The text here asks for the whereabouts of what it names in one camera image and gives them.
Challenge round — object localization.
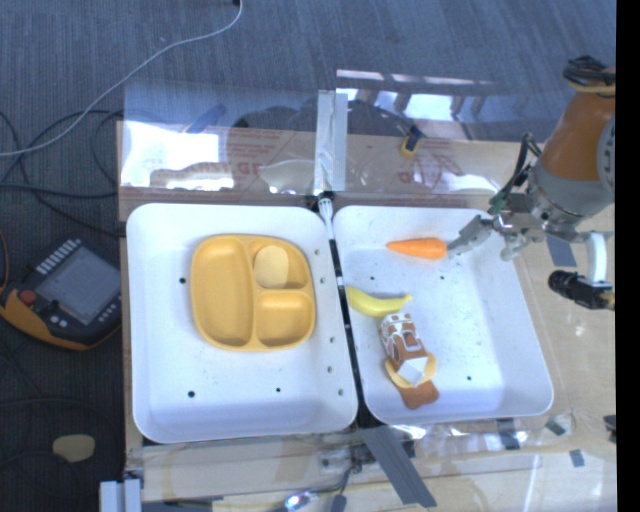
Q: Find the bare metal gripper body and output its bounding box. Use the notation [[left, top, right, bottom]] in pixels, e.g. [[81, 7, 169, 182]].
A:
[[492, 192, 586, 245]]

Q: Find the orange carrot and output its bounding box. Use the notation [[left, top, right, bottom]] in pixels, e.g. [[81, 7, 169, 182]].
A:
[[385, 236, 449, 261]]

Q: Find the white plastic tray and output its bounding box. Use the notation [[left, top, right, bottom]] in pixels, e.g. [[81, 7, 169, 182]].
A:
[[125, 202, 360, 445], [331, 204, 555, 427]]

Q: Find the yellow banana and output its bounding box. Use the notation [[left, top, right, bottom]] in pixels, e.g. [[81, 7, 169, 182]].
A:
[[345, 285, 414, 319]]

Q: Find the brown and white carton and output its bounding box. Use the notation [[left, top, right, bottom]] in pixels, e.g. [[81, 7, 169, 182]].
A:
[[378, 312, 432, 387]]

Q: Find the brown biscuit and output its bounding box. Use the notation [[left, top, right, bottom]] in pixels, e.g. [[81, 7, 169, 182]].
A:
[[399, 379, 441, 411]]

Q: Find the yellow divided plate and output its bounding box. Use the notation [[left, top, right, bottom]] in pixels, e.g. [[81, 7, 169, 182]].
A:
[[190, 233, 318, 352]]

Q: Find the beige oval bread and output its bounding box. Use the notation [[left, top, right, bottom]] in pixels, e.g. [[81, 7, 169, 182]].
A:
[[52, 433, 97, 463]]

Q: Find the black cylinder on white bracket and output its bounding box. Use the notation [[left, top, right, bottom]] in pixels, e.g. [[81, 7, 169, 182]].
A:
[[547, 230, 617, 312]]

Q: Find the yellow ring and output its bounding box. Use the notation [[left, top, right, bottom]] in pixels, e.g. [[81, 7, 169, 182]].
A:
[[384, 351, 439, 390]]

